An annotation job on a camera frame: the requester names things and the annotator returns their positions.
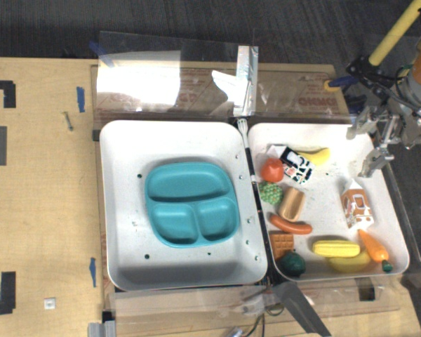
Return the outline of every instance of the yellow pole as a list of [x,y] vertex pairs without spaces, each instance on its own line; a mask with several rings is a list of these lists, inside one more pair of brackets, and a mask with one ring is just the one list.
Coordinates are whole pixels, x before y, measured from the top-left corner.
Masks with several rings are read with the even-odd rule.
[[388,32],[379,46],[370,55],[368,61],[372,66],[379,66],[385,59],[389,52],[395,47],[401,37],[412,26],[420,13],[418,9],[421,8],[421,0],[413,0],[407,9],[403,12],[402,16],[393,25],[392,29]]

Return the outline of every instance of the red tomato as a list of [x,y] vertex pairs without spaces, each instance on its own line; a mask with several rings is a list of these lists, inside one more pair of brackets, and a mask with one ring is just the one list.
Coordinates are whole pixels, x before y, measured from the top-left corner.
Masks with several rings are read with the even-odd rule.
[[269,183],[278,183],[283,178],[282,161],[280,159],[268,159],[264,163],[260,175]]

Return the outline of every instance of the hot dog sausage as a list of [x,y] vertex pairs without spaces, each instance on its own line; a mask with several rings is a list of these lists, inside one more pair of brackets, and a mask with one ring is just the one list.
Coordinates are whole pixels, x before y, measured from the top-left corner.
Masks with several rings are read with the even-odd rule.
[[283,218],[272,215],[269,218],[269,221],[284,232],[293,233],[293,234],[309,234],[312,232],[312,226],[306,223],[292,223],[284,220]]

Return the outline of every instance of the teal divided plate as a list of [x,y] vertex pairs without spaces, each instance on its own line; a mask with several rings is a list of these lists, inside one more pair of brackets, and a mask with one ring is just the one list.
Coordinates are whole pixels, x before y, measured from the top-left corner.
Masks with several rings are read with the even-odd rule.
[[239,228],[239,207],[229,176],[207,162],[168,164],[145,181],[154,234],[172,247],[223,242]]

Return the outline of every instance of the brown waffle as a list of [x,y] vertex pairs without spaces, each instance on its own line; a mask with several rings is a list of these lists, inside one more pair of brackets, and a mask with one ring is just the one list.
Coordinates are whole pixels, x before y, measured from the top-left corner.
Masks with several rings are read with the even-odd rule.
[[281,231],[271,231],[269,240],[272,244],[273,257],[278,260],[285,256],[289,251],[293,250],[293,235]]

